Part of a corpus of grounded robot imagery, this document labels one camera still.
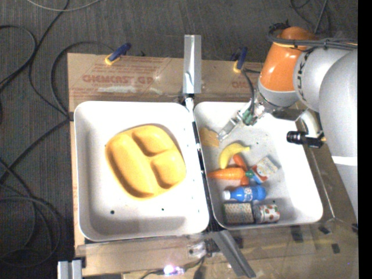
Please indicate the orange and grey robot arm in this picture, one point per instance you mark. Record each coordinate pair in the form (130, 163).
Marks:
(334, 97)

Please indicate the white can red print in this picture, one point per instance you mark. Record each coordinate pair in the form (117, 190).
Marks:
(267, 213)

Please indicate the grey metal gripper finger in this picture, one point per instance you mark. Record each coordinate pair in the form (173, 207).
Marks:
(234, 127)
(229, 126)

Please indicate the yellow banana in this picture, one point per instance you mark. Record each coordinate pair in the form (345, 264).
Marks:
(225, 154)

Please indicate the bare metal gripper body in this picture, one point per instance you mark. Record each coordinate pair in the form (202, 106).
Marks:
(257, 112)

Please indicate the tan patterned packet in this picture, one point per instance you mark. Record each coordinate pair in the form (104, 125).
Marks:
(238, 213)

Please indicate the brown cardboard board red print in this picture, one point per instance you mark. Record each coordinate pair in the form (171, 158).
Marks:
(116, 77)

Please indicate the yellow divided plate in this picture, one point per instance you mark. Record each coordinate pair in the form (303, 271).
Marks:
(136, 167)

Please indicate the white plastic tray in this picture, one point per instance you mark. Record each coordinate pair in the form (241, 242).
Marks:
(290, 190)
(96, 219)

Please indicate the orange carrot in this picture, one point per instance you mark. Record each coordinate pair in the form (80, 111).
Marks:
(225, 173)

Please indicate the white and red carton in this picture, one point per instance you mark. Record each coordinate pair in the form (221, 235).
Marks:
(264, 168)

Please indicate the blue bottle white cap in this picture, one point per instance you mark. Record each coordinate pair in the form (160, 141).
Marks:
(247, 193)

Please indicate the black cylinder on white bracket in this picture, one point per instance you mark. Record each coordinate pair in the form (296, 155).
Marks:
(302, 137)

